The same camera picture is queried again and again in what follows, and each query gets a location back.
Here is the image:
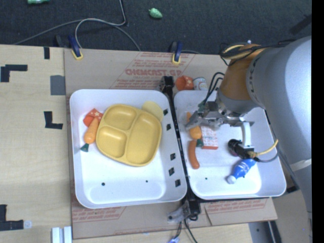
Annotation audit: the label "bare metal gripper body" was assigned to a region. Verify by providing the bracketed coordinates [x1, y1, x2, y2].
[199, 101, 245, 131]

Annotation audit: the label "orange carrot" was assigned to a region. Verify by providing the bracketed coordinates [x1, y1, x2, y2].
[186, 111, 204, 148]
[80, 117, 100, 153]

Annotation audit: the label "white and orange carton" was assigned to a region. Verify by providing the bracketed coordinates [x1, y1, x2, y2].
[200, 126, 219, 150]

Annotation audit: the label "thin black rod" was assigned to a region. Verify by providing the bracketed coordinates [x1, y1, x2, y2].
[166, 90, 195, 202]

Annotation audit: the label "small white can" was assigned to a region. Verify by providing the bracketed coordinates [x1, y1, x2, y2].
[192, 77, 209, 91]

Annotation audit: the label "orange sausage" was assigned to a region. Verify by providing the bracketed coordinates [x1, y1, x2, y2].
[187, 139, 201, 170]

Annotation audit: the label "orange packet with stars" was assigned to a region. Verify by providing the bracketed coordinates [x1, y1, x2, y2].
[175, 75, 194, 92]
[83, 108, 104, 127]

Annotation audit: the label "pale yellow round biscuit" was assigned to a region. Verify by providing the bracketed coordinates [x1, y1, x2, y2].
[141, 100, 165, 123]

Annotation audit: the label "white plastic tray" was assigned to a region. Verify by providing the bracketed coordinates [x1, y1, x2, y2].
[69, 89, 188, 210]
[173, 90, 288, 200]

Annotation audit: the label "blue bottle white cap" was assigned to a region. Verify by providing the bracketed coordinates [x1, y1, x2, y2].
[226, 158, 257, 185]

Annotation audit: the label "yellow divided plate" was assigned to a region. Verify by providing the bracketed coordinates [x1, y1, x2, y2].
[95, 103, 163, 168]

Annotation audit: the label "brown cardboard board red print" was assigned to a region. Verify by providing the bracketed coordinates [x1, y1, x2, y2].
[63, 48, 278, 239]

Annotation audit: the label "green grapes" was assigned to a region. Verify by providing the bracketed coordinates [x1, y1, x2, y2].
[148, 7, 164, 19]

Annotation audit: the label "black cylinder on white bracket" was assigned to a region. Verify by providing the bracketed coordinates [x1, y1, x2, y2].
[227, 121, 256, 160]

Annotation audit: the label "black block with wires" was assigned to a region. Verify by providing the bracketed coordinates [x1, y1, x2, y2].
[186, 198, 202, 218]
[160, 75, 176, 94]

